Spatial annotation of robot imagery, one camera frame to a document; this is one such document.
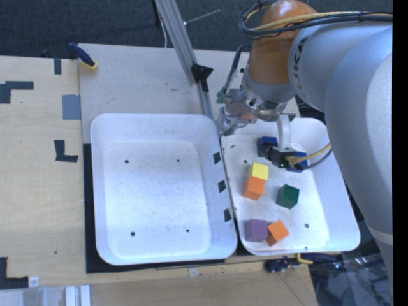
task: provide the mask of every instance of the black clip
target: black clip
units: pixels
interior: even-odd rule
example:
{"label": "black clip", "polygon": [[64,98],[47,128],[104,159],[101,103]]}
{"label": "black clip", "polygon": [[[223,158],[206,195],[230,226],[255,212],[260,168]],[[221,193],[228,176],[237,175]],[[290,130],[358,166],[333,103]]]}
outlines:
{"label": "black clip", "polygon": [[196,83],[201,82],[204,92],[208,92],[207,78],[210,76],[213,70],[213,68],[200,66],[199,64],[193,64],[191,66],[191,72],[193,73],[194,80]]}

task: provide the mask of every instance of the wooden table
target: wooden table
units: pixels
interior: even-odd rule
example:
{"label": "wooden table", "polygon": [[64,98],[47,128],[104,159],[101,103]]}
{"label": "wooden table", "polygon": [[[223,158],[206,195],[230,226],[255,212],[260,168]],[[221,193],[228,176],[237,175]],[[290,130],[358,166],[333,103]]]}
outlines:
{"label": "wooden table", "polygon": [[[242,284],[254,285],[258,297],[263,291],[282,302],[293,300],[291,305],[317,305],[308,268],[266,273],[262,261],[271,257],[233,255],[223,264],[198,267],[197,277],[180,266],[87,274],[82,124],[62,117],[62,96],[80,94],[78,62],[61,60],[61,69],[56,75],[53,59],[0,57],[0,84],[34,82],[33,90],[12,89],[10,103],[0,103],[0,257],[8,257],[8,277],[38,277],[40,286],[48,287],[90,284],[98,305],[139,294],[149,298],[153,291],[159,300],[158,287],[176,298],[182,286],[192,289],[183,298],[194,295],[199,304],[198,293],[211,305],[224,305],[230,301],[215,302],[223,286],[236,288],[236,300],[242,294],[251,299]],[[55,140],[64,140],[65,154],[78,156],[77,162],[56,161]]]}

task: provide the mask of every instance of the purple cube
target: purple cube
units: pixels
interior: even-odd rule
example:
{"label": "purple cube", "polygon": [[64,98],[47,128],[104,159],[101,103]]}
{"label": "purple cube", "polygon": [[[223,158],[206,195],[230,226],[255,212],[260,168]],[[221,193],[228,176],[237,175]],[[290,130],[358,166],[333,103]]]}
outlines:
{"label": "purple cube", "polygon": [[247,242],[262,242],[268,236],[268,225],[265,220],[251,219],[244,225]]}

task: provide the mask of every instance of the empty white tray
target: empty white tray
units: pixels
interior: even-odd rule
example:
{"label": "empty white tray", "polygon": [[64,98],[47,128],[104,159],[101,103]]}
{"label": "empty white tray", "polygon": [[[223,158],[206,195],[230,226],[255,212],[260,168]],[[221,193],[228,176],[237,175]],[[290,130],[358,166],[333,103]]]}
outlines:
{"label": "empty white tray", "polygon": [[[329,142],[326,126],[316,119],[295,118],[290,126],[292,147],[296,150],[311,154]],[[277,135],[276,123],[259,120],[236,130],[234,135],[221,138],[239,235],[244,247],[258,256],[356,248],[360,242],[360,231],[333,154],[315,168],[301,173],[288,172],[258,157],[257,140],[262,136]],[[253,162],[269,166],[265,192],[257,201],[241,195],[248,167]],[[290,210],[276,204],[278,190],[284,184],[300,190],[298,203]],[[280,219],[287,227],[289,236],[272,246],[266,241],[247,242],[244,225],[249,219],[266,220],[268,224]]]}
{"label": "empty white tray", "polygon": [[113,265],[224,259],[237,247],[214,122],[106,113],[91,125],[96,248]]}

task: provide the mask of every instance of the yellow cube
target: yellow cube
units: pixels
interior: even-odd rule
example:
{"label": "yellow cube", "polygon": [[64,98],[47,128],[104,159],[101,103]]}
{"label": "yellow cube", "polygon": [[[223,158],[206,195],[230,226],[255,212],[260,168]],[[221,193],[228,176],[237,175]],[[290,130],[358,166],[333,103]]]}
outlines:
{"label": "yellow cube", "polygon": [[253,176],[262,180],[268,180],[269,166],[258,162],[253,162],[248,169],[248,176]]}

